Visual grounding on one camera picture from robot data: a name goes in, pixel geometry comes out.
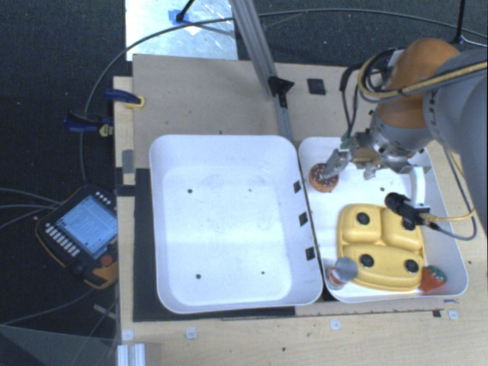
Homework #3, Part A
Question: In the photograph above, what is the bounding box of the black cylinder on white bracket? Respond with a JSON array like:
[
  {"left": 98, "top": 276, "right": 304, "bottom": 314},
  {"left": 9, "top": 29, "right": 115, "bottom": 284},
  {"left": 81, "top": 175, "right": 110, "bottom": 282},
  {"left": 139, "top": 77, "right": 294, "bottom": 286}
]
[{"left": 384, "top": 165, "right": 434, "bottom": 231}]

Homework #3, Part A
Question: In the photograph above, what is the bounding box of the small silver-topped can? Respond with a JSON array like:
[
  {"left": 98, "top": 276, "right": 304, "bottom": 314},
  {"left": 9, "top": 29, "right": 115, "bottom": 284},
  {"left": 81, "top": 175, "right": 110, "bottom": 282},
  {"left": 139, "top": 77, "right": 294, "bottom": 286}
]
[{"left": 325, "top": 256, "right": 359, "bottom": 291}]

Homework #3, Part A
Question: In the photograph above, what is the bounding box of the red strawberry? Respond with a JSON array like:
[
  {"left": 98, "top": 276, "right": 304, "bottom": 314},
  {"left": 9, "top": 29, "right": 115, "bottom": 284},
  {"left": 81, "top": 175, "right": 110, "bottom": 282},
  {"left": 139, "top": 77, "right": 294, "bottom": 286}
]
[{"left": 420, "top": 265, "right": 448, "bottom": 293}]

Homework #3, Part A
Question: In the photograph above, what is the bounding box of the brown cardboard board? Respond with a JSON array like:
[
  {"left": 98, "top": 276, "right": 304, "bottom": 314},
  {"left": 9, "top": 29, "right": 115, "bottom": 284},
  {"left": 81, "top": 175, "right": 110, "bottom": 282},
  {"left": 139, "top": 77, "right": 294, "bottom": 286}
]
[{"left": 132, "top": 53, "right": 464, "bottom": 323}]

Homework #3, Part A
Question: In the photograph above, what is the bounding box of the white plastic tray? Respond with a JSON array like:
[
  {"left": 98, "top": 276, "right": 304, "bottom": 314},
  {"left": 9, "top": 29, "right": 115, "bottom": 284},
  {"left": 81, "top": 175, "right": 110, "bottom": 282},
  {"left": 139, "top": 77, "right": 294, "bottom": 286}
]
[
  {"left": 148, "top": 134, "right": 324, "bottom": 315},
  {"left": 297, "top": 136, "right": 469, "bottom": 304}
]

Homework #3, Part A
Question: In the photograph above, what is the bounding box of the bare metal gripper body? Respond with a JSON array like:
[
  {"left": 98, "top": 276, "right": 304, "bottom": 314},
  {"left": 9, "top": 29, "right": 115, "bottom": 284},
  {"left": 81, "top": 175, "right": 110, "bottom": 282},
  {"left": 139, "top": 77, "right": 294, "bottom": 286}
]
[{"left": 349, "top": 130, "right": 421, "bottom": 174}]

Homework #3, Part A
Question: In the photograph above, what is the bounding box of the yellow divided plate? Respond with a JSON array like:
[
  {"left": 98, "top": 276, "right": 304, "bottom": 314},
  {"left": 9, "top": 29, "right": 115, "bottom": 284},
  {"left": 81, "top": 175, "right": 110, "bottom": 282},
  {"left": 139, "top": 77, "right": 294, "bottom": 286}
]
[{"left": 335, "top": 203, "right": 428, "bottom": 293}]

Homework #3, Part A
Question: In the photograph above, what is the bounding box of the brown sprinkled doughnut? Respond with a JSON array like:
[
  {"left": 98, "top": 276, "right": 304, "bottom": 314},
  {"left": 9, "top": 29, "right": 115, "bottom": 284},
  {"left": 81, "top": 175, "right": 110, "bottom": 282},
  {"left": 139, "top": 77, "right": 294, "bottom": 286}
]
[{"left": 308, "top": 162, "right": 340, "bottom": 194}]

